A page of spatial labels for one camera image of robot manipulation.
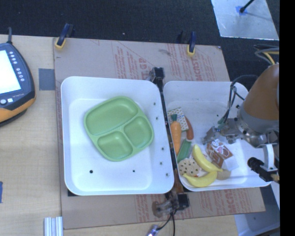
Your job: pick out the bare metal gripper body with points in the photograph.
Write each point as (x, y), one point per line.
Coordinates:
(236, 129)

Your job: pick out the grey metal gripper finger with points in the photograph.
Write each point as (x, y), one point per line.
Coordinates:
(230, 139)
(209, 133)

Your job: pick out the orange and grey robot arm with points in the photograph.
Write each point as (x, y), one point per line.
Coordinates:
(261, 99)

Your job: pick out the brown and white carton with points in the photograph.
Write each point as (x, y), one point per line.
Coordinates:
(218, 152)

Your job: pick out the orange sausage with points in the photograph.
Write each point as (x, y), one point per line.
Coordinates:
(189, 131)

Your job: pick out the white packet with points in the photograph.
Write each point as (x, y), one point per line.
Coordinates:
(232, 163)

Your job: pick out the yellow banana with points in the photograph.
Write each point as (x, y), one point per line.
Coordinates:
(201, 181)
(202, 160)

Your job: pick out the green pea pod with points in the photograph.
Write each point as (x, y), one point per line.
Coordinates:
(184, 150)

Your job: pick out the orange carrot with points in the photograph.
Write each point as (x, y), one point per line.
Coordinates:
(175, 134)

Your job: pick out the white dotted carton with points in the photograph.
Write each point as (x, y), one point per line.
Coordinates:
(180, 114)

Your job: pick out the white plastic tray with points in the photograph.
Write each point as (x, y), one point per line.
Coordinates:
(201, 99)
(108, 178)

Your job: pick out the beige round piece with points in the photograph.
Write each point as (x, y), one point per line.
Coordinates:
(223, 174)

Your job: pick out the beige lotus root slice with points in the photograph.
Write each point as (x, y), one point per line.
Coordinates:
(188, 166)

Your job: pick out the green divided plate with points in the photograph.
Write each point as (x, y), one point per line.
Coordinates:
(118, 128)

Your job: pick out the brown cardboard board red print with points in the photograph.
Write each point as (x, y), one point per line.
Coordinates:
(108, 55)

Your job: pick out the black cylinder on white bracket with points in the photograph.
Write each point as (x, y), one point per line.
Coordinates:
(263, 168)

